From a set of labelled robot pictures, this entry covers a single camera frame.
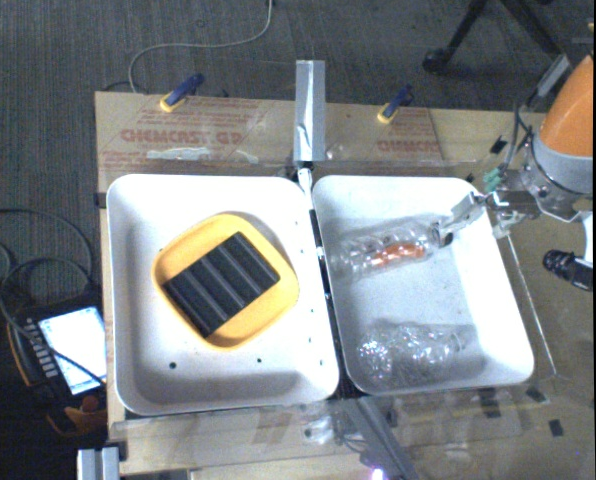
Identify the brown cardboard board, red print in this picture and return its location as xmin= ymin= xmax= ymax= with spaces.
xmin=93 ymin=90 xmax=595 ymax=475

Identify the white plastic tray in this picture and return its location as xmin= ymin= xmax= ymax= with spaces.
xmin=105 ymin=172 xmax=341 ymax=417
xmin=310 ymin=174 xmax=536 ymax=397

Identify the black ribbed rectangular block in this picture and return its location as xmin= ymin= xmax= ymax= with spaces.
xmin=161 ymin=231 xmax=282 ymax=340

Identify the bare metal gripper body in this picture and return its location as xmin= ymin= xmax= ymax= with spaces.
xmin=485 ymin=165 xmax=594 ymax=240

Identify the clear plastic bottle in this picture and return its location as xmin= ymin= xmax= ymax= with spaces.
xmin=355 ymin=319 xmax=472 ymax=388
xmin=327 ymin=219 xmax=455 ymax=280

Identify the clear crumpled plastic bottle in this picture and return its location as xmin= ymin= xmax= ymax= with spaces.
xmin=355 ymin=319 xmax=472 ymax=388

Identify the black cylinder on white bracket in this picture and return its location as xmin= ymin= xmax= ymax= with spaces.
xmin=542 ymin=209 xmax=595 ymax=293

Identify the yellow plate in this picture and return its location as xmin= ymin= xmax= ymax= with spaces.
xmin=150 ymin=212 xmax=300 ymax=351

